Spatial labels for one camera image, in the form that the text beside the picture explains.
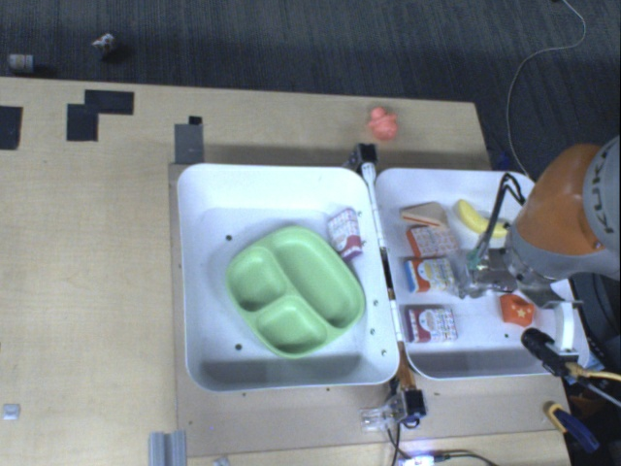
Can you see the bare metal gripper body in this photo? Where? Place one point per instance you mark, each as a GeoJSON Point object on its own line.
{"type": "Point", "coordinates": [495, 272]}

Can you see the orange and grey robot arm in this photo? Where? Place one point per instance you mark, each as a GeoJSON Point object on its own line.
{"type": "Point", "coordinates": [558, 221]}

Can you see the orange cube with star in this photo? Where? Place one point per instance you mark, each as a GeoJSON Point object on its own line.
{"type": "Point", "coordinates": [516, 309]}

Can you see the yellow banana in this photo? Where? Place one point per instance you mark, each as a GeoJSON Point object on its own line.
{"type": "Point", "coordinates": [473, 217]}

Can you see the orange and blue carton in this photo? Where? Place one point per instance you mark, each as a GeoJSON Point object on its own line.
{"type": "Point", "coordinates": [429, 275]}

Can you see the orange and white carton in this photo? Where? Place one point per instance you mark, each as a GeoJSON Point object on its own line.
{"type": "Point", "coordinates": [432, 241]}

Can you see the white plastic tray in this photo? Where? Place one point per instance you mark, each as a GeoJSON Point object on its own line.
{"type": "Point", "coordinates": [213, 270]}
{"type": "Point", "coordinates": [485, 357]}

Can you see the toy sandwich bread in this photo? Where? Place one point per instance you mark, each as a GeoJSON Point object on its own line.
{"type": "Point", "coordinates": [427, 214]}

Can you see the thin black and white rod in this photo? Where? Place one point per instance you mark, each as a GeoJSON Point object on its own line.
{"type": "Point", "coordinates": [376, 211]}

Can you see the dark red and white carton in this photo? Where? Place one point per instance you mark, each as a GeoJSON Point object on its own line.
{"type": "Point", "coordinates": [345, 233]}

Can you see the pink toy figure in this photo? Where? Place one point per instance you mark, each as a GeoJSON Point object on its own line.
{"type": "Point", "coordinates": [383, 124]}

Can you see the green divided plate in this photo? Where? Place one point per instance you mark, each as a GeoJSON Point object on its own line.
{"type": "Point", "coordinates": [301, 279]}

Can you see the small brown and white toy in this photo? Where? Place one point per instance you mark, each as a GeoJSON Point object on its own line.
{"type": "Point", "coordinates": [104, 42]}

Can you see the small white square block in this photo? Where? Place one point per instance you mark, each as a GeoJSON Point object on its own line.
{"type": "Point", "coordinates": [11, 412]}

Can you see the small pale can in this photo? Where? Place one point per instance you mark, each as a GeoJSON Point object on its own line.
{"type": "Point", "coordinates": [20, 62]}

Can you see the black cylinder on white bracket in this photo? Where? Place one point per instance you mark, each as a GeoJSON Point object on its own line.
{"type": "Point", "coordinates": [545, 347]}

